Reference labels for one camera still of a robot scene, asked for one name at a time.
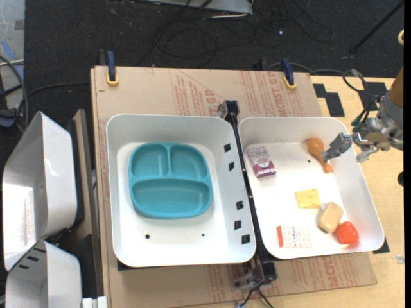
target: hole in tray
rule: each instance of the hole in tray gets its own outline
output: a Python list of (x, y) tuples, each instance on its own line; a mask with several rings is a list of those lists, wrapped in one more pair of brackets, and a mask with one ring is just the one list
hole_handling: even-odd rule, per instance
[(246, 244), (250, 242), (250, 236), (249, 235), (242, 235), (241, 237), (241, 243)]
[(39, 249), (39, 248), (34, 248), (33, 250), (39, 251), (39, 252), (41, 252), (41, 253), (45, 253), (45, 252), (46, 252), (45, 250)]
[(29, 256), (27, 257), (27, 259), (28, 259), (28, 260), (31, 260), (31, 261), (35, 261), (35, 262), (37, 262), (37, 261), (40, 260), (39, 258), (33, 257), (32, 255), (29, 255)]
[(241, 220), (236, 220), (234, 222), (234, 230), (240, 229), (241, 228)]

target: white tray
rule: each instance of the white tray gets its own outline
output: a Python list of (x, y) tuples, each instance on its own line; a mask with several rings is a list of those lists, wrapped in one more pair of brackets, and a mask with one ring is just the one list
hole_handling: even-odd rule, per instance
[[(139, 145), (159, 141), (189, 144), (204, 155), (213, 200), (203, 214), (167, 220), (134, 210), (128, 185), (131, 153)], [(254, 227), (229, 123), (217, 117), (119, 114), (107, 123), (107, 147), (113, 246), (123, 264), (136, 268), (228, 264), (254, 256)], [(236, 221), (241, 221), (238, 229)]]
[(81, 302), (78, 259), (43, 240), (7, 276), (7, 308), (79, 308)]
[[(252, 189), (263, 244), (280, 259), (366, 252), (380, 248), (384, 233), (372, 202), (356, 153), (350, 147), (343, 155), (329, 161), (332, 173), (308, 153), (305, 140), (319, 137), (324, 149), (340, 133), (349, 134), (345, 126), (331, 117), (251, 117), (239, 125), (245, 165)], [(265, 145), (277, 174), (257, 179), (247, 158), (248, 147)], [(341, 245), (333, 234), (316, 226), (319, 209), (300, 209), (295, 192), (316, 188), (322, 206), (333, 201), (343, 210), (341, 222), (356, 227), (360, 241)], [(277, 226), (308, 226), (313, 246), (310, 249), (280, 248)]]

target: white plastic container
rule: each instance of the white plastic container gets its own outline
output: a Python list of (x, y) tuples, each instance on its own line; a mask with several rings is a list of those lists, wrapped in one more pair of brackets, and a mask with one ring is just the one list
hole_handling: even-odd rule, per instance
[(37, 112), (4, 167), (6, 269), (11, 270), (39, 239), (71, 226), (76, 213), (70, 133)]
[(6, 308), (79, 308), (81, 302), (78, 259), (43, 240), (7, 276)]
[[(149, 142), (194, 146), (207, 161), (213, 199), (201, 215), (154, 219), (135, 211), (128, 164)], [(242, 263), (256, 240), (234, 132), (217, 117), (119, 114), (107, 123), (114, 252), (127, 266)]]
[[(308, 153), (306, 140), (322, 139), (324, 149), (345, 126), (331, 117), (251, 117), (239, 125), (245, 165), (254, 197), (263, 244), (280, 259), (373, 251), (384, 242), (384, 233), (356, 153), (351, 146), (329, 163), (334, 171), (325, 173), (320, 162)], [(266, 146), (277, 174), (257, 179), (245, 154), (247, 148)], [(341, 245), (335, 234), (326, 234), (316, 225), (320, 209), (301, 209), (295, 192), (317, 189), (322, 207), (329, 201), (341, 206), (340, 222), (350, 221), (360, 241)], [(306, 226), (311, 233), (311, 248), (279, 246), (277, 226)]]

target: wooden table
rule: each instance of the wooden table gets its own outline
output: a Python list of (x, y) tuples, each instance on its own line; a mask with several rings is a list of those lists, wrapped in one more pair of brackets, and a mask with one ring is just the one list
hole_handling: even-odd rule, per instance
[[(323, 84), (327, 92), (337, 92), (342, 101), (342, 106), (345, 112), (345, 117), (338, 117), (343, 122), (347, 129), (351, 129), (351, 121), (362, 111), (362, 104), (358, 93), (351, 90), (341, 79), (341, 77), (333, 76), (312, 76), (313, 83)], [(361, 82), (359, 79), (350, 79), (352, 84), (358, 88), (361, 88)], [(388, 78), (368, 78), (367, 81), (383, 82), (389, 88), (394, 79)], [(92, 86), (92, 98), (93, 98), (93, 118), (94, 118), (94, 140), (96, 141), (96, 147), (99, 146), (100, 141), (104, 138), (99, 131), (102, 129), (100, 122), (100, 115), (98, 115), (98, 99), (96, 98), (99, 93), (104, 93), (107, 89), (97, 89)], [(114, 94), (116, 88), (113, 90), (112, 99), (116, 99)], [(158, 97), (159, 103), (165, 103), (166, 97)], [(120, 101), (113, 104), (119, 105), (113, 108), (113, 113), (130, 112), (130, 101), (133, 98), (130, 91), (128, 95), (123, 96)], [(323, 116), (329, 116), (328, 107), (324, 98), (318, 98), (320, 110)], [(148, 106), (141, 106), (139, 113), (150, 114), (152, 109)], [(103, 179), (99, 172), (104, 169), (101, 154), (104, 152), (97, 151), (96, 154), (96, 169), (98, 171), (98, 192), (99, 196), (103, 194)], [(381, 220), (382, 227), (385, 231), (387, 243), (389, 245), (390, 252), (374, 254), (369, 252), (369, 258), (377, 279), (377, 284), (372, 286), (363, 287), (350, 287), (347, 289), (336, 289), (330, 291), (321, 291), (314, 293), (304, 293), (298, 295), (282, 295), (270, 297), (269, 301), (275, 308), (318, 308), (318, 307), (333, 307), (333, 308), (346, 308), (346, 307), (404, 307), (405, 306), (405, 265), (398, 261), (397, 255), (404, 256), (405, 254), (405, 237), (404, 237), (404, 194), (403, 187), (397, 182), (397, 176), (403, 171), (403, 152), (392, 148), (388, 152), (378, 152), (371, 155), (370, 159), (361, 164), (365, 179), (368, 183), (371, 196), (374, 200), (374, 204), (378, 211), (378, 215)], [(110, 269), (114, 270), (113, 262), (110, 261), (110, 254), (107, 255), (107, 239), (106, 233), (110, 232), (110, 227), (104, 227), (109, 225), (109, 221), (102, 216), (102, 210), (109, 207), (109, 199), (107, 195), (104, 200), (99, 199), (100, 209), (100, 234), (102, 245), (102, 261), (103, 261), (103, 278), (105, 280), (105, 292), (110, 291), (110, 282), (113, 280), (110, 278)], [(129, 276), (124, 274), (124, 277), (117, 278), (119, 281), (126, 281)], [(234, 308), (234, 302), (222, 302), (219, 304), (208, 305), (194, 305), (191, 307), (198, 308)], [(250, 300), (247, 303), (248, 308), (266, 307), (265, 304), (259, 299)]]

